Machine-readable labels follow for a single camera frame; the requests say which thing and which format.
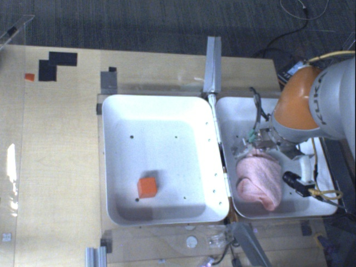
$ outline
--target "pink cloth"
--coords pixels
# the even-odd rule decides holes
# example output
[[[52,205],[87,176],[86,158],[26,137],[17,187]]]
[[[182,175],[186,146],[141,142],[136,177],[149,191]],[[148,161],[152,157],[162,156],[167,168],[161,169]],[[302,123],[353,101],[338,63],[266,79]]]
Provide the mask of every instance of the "pink cloth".
[[[261,202],[268,211],[282,200],[281,167],[272,156],[252,149],[236,166],[238,196],[247,202]]]

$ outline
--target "clear acrylic panel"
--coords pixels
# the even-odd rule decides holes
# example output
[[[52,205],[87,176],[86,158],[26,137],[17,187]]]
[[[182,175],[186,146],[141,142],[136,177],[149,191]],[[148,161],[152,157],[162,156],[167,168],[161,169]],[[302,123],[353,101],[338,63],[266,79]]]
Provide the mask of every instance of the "clear acrylic panel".
[[[26,23],[2,15],[0,24],[0,262],[14,265],[24,106]]]

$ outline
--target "table top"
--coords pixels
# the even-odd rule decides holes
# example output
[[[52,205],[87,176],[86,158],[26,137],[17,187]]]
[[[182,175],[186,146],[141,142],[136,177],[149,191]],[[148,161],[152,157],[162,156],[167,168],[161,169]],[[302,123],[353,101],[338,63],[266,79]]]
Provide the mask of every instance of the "table top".
[[[38,62],[47,60],[49,51],[78,53],[77,66],[57,66],[57,82],[38,82]],[[96,103],[100,72],[109,67],[117,68],[119,87],[130,90],[137,89],[137,84],[148,84],[148,88],[165,85],[169,90],[199,88],[204,80],[205,56],[26,47],[26,72],[36,78],[26,81],[24,87],[15,266],[84,266],[85,248],[99,247],[107,230],[117,234],[119,244],[132,250],[125,255],[127,249],[121,249],[116,258],[111,257],[109,266],[142,266],[141,261],[132,260],[143,260],[145,254],[152,253],[157,253],[156,258],[144,266],[199,266],[210,252],[208,246],[197,251],[177,248],[174,243],[186,239],[187,233],[182,231],[190,230],[184,226],[125,230],[105,218]],[[247,94],[249,86],[263,96],[275,97],[279,92],[269,60],[223,57],[222,81],[223,90],[239,95]],[[325,234],[322,220],[309,223],[313,234]],[[255,221],[253,227],[273,265],[326,266],[313,236],[302,235],[300,220]],[[209,229],[210,225],[197,226],[192,234],[205,236]],[[157,251],[162,246],[166,246],[169,258],[159,257],[165,254]],[[0,250],[5,252],[3,244]],[[249,264],[240,248],[236,253],[244,266]],[[120,262],[123,258],[130,262]],[[230,265],[229,254],[220,266]]]

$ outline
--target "white cable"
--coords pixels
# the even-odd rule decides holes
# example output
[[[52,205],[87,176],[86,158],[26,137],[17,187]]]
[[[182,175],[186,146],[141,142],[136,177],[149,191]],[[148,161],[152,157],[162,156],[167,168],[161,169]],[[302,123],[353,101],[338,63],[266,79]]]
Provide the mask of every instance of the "white cable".
[[[305,21],[311,21],[311,20],[315,20],[315,19],[320,18],[320,17],[325,13],[325,11],[327,10],[328,4],[329,4],[329,0],[327,0],[327,2],[326,2],[326,4],[325,4],[325,8],[324,8],[324,10],[322,11],[322,13],[321,13],[320,15],[318,15],[318,16],[316,16],[316,17],[313,17],[313,18],[303,18],[303,17],[298,17],[298,16],[293,15],[292,13],[290,13],[290,12],[283,6],[282,1],[283,1],[283,0],[280,0],[280,1],[279,1],[279,4],[280,4],[280,6],[282,7],[282,9],[283,9],[287,14],[291,15],[291,16],[294,17],[294,18],[297,18],[297,19],[300,19],[300,20],[305,20]],[[297,1],[303,6],[303,9],[306,9],[306,6],[304,5],[304,3],[303,3],[301,0],[297,0]]]

